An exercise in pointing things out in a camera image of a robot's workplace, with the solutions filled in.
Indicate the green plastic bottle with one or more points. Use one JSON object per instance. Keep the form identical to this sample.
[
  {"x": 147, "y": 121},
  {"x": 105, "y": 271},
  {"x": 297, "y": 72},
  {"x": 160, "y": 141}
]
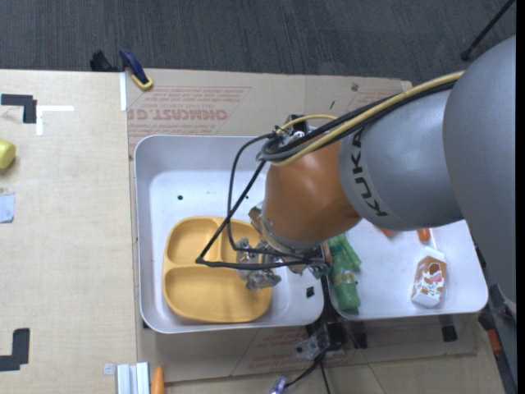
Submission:
[{"x": 346, "y": 290}]

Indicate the white plastic tray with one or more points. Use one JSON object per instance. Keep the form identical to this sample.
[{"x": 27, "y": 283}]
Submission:
[
  {"x": 389, "y": 277},
  {"x": 193, "y": 170}
]

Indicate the yellow rounded block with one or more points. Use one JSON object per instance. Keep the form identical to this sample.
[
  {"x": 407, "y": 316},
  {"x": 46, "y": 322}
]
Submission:
[{"x": 5, "y": 153}]

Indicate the yellow divided plate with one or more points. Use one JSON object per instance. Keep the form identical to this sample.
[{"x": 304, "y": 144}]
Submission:
[{"x": 205, "y": 290}]

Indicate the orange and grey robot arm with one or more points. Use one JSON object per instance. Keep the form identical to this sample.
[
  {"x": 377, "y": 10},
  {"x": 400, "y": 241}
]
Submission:
[{"x": 393, "y": 166}]

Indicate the light green ridged vegetable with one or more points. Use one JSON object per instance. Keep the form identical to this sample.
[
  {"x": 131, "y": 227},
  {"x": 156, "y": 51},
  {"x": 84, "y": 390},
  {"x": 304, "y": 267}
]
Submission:
[{"x": 352, "y": 253}]

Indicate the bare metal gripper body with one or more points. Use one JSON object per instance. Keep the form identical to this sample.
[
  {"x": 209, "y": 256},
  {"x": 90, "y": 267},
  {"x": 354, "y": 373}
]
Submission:
[{"x": 287, "y": 261}]

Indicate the brown and white carton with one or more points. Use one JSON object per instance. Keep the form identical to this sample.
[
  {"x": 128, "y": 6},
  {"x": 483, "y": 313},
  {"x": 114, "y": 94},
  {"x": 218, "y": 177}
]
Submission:
[{"x": 428, "y": 281}]

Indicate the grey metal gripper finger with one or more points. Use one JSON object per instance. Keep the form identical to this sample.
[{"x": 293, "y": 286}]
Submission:
[
  {"x": 262, "y": 279},
  {"x": 245, "y": 249}
]

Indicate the brown cardboard board red print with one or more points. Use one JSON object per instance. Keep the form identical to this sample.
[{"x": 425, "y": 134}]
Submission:
[{"x": 184, "y": 109}]

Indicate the orange toy carrot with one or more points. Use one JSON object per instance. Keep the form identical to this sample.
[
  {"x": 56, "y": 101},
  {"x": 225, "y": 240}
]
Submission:
[
  {"x": 158, "y": 382},
  {"x": 386, "y": 232},
  {"x": 424, "y": 234}
]

